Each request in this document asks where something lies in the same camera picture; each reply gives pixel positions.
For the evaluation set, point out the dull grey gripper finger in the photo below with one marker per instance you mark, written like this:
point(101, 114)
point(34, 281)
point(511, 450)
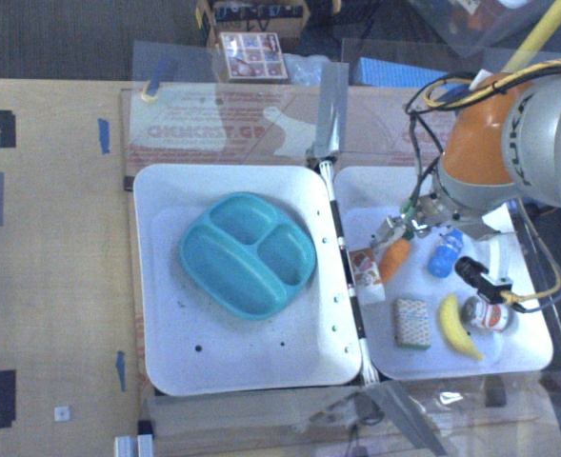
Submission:
point(419, 229)
point(380, 238)

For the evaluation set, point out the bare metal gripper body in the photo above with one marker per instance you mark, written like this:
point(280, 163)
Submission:
point(434, 213)

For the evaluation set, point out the blue foam block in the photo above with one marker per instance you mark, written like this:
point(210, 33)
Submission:
point(394, 72)

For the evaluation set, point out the black cylinder on white bracket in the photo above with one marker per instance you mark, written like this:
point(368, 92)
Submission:
point(481, 279)

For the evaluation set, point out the picture grid box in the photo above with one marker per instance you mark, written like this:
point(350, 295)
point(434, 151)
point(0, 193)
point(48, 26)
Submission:
point(254, 56)

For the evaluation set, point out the blue bottle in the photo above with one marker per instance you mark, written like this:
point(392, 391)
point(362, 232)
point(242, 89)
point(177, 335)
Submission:
point(443, 257)

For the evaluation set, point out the open brown cardboard box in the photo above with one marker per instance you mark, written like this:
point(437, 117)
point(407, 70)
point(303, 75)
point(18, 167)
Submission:
point(256, 3)

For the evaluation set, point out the white plastic tray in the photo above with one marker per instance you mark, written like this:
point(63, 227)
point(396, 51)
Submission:
point(418, 364)
point(242, 350)

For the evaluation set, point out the teal divided plate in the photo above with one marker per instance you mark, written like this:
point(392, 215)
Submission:
point(232, 264)

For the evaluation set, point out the brown cardboard board red print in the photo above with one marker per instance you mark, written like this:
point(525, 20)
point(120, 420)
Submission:
point(242, 126)

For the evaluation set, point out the small white square tile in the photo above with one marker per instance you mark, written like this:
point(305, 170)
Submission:
point(62, 413)

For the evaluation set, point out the orange carrot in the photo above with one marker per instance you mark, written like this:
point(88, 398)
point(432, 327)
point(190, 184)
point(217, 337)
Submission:
point(394, 260)

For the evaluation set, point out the yellow banana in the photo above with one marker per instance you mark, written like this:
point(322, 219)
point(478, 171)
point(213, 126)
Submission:
point(454, 326)

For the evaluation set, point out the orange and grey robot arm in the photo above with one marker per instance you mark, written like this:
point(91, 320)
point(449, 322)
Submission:
point(480, 126)

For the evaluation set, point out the red and white can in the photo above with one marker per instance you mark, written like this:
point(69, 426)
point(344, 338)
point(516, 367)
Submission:
point(489, 316)

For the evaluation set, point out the patterned green and white box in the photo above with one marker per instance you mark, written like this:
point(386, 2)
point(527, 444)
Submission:
point(412, 324)

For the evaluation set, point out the white and brown carton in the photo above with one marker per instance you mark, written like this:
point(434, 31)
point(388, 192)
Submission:
point(366, 274)

